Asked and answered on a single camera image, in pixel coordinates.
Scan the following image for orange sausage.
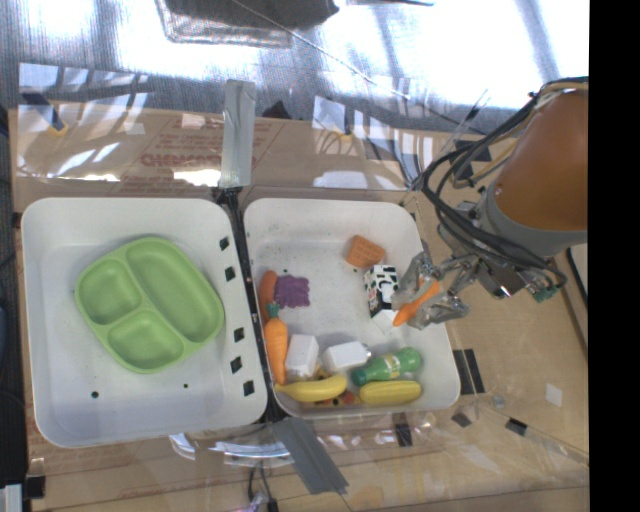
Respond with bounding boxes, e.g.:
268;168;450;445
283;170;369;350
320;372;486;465
257;269;279;322

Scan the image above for black and white milk carton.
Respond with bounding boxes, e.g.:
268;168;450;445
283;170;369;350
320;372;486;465
363;264;402;335

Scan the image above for orange waffle biscuit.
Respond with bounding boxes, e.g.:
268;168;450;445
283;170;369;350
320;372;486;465
344;234;387;269

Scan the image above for brown cardboard board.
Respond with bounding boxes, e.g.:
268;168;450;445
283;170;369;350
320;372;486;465
9;102;590;512

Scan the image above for small orange carrot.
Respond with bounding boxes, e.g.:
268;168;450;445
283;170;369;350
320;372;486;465
392;278;442;328

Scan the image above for white plastic tray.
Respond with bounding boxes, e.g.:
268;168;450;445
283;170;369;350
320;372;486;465
20;196;269;449
242;197;462;420

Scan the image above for white bottle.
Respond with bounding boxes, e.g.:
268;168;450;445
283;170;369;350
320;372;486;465
320;340;373;374

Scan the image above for red and orange toy food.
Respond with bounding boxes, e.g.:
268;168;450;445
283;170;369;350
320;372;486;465
319;389;357;407

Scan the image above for green bottle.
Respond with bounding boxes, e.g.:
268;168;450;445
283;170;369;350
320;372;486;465
350;346;423;388

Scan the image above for green divided plate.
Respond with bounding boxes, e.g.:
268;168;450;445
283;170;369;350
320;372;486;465
74;236;226;375

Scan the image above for yellow corn cob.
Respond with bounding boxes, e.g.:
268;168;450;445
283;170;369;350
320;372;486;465
358;379;423;407

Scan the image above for orange carrot with green top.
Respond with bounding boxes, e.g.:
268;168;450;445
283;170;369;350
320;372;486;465
263;301;290;386

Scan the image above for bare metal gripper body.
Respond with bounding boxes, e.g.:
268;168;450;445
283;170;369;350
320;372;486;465
439;252;532;302

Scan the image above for purple grapes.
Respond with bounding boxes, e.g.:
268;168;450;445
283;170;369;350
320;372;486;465
273;274;312;310

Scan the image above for yellow banana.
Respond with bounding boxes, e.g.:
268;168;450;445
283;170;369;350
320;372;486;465
273;373;349;403

